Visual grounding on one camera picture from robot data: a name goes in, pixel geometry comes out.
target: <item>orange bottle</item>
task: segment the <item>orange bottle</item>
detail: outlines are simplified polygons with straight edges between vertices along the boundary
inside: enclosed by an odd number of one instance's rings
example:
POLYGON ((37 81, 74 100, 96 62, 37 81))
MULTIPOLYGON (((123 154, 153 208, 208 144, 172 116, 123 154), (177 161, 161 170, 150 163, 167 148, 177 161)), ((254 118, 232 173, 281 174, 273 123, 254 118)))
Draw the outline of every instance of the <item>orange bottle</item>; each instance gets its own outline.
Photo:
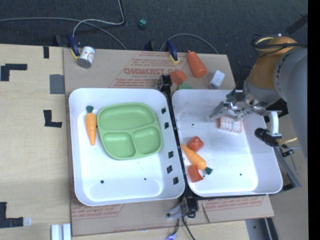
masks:
POLYGON ((205 64, 194 51, 188 50, 186 58, 189 62, 191 71, 196 78, 202 78, 208 73, 205 64))

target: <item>white tray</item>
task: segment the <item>white tray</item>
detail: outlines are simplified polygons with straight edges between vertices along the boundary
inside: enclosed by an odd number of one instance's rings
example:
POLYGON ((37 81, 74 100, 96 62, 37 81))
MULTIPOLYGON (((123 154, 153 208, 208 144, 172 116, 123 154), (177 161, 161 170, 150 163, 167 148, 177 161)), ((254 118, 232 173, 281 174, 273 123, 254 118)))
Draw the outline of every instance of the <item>white tray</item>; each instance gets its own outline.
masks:
POLYGON ((75 194, 87 206, 156 201, 179 197, 185 181, 166 97, 154 89, 81 88, 69 97, 75 194), (86 106, 128 102, 148 105, 161 127, 159 152, 143 158, 115 160, 105 152, 99 133, 91 146, 85 128, 86 106))
MULTIPOLYGON (((249 114, 243 118, 241 133, 217 128, 211 122, 214 108, 226 100, 229 90, 178 90, 172 103, 181 144, 193 136, 204 142, 198 151, 213 169, 204 179, 188 184, 201 197, 223 197, 274 194, 282 189, 283 180, 272 147, 255 137, 256 128, 266 128, 262 116, 249 114)), ((187 171, 191 164, 183 153, 187 171)))

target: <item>silver can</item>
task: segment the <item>silver can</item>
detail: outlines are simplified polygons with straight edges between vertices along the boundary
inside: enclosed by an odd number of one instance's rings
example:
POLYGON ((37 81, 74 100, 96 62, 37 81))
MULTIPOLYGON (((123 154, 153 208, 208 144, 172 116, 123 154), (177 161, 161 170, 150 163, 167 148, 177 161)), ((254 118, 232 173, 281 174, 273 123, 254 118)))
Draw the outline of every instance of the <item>silver can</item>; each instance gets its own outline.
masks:
POLYGON ((80 57, 77 61, 77 64, 82 68, 88 69, 91 67, 95 56, 96 56, 96 50, 93 47, 84 46, 81 51, 80 57))

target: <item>toy carrot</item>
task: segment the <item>toy carrot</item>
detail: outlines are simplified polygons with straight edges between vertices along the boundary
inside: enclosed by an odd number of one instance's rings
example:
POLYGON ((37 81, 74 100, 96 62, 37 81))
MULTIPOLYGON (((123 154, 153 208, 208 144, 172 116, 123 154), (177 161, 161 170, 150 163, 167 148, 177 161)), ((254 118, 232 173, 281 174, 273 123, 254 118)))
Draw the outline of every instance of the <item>toy carrot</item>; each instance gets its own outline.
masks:
POLYGON ((96 143, 96 133, 97 133, 97 116, 92 113, 94 110, 93 106, 87 106, 85 115, 85 129, 88 134, 91 146, 94 146, 96 143))
POLYGON ((185 155, 189 158, 190 162, 193 165, 197 165, 199 170, 205 170, 208 174, 213 171, 211 168, 207 167, 207 162, 200 155, 184 144, 181 144, 181 147, 185 155))

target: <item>dark floor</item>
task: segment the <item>dark floor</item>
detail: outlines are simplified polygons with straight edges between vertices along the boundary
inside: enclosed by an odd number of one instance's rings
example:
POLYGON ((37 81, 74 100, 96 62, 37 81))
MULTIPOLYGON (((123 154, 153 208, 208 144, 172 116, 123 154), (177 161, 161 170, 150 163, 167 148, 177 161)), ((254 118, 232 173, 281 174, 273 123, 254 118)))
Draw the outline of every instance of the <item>dark floor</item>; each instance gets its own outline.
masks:
MULTIPOLYGON (((117 0, 1 0, 0 43, 52 46, 55 34, 66 45, 77 22, 68 20, 15 20, 22 17, 59 17, 76 20, 122 20, 117 0)), ((209 42, 228 56, 236 80, 246 77, 257 58, 251 46, 254 35, 281 33, 297 42, 308 42, 308 0, 121 0, 125 25, 103 27, 128 50, 143 50, 153 40, 158 51, 170 37, 188 33, 209 42), (144 30, 139 20, 147 21, 144 30)), ((75 32, 80 45, 97 49, 124 49, 113 37, 82 24, 75 32)), ((171 40, 178 52, 216 53, 191 36, 171 40)))

